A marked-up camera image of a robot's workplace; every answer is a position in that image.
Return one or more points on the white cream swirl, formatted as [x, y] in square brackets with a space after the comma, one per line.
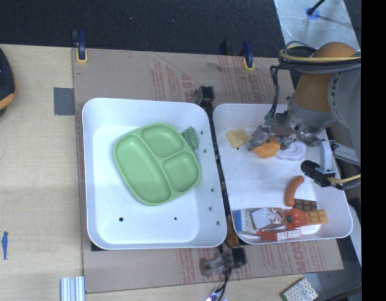
[293, 154]

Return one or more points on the green divided plate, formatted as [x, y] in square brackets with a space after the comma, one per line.
[142, 168]

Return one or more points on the brown chocolate bar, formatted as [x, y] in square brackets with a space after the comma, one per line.
[305, 204]

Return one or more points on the blue and white carton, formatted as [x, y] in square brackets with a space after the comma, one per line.
[243, 220]

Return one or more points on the orange sausage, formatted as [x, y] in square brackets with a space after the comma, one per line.
[291, 190]

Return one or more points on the green round biscuit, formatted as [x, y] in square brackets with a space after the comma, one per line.
[191, 136]

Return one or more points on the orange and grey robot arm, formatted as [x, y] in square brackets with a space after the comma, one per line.
[312, 89]

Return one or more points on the orange and white carton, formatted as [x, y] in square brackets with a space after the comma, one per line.
[280, 235]

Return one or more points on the brown cardboard board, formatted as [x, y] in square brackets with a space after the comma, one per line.
[123, 74]

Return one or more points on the yellow cheese wedge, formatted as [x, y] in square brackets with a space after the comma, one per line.
[236, 137]

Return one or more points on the orange toy pumpkin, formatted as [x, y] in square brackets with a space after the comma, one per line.
[266, 149]

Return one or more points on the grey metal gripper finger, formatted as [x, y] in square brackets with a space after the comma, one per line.
[287, 142]
[258, 138]

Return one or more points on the black cylinder on white bracket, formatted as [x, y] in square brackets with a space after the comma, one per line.
[318, 172]

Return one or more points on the tan waffle biscuit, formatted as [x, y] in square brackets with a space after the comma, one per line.
[317, 217]

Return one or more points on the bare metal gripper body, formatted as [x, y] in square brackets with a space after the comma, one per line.
[282, 125]

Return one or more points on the white plastic tray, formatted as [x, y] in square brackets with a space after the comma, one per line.
[148, 224]
[258, 183]

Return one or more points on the green and white packet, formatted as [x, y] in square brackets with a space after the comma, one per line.
[300, 290]

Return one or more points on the white and brown carton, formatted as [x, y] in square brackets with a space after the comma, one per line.
[265, 217]

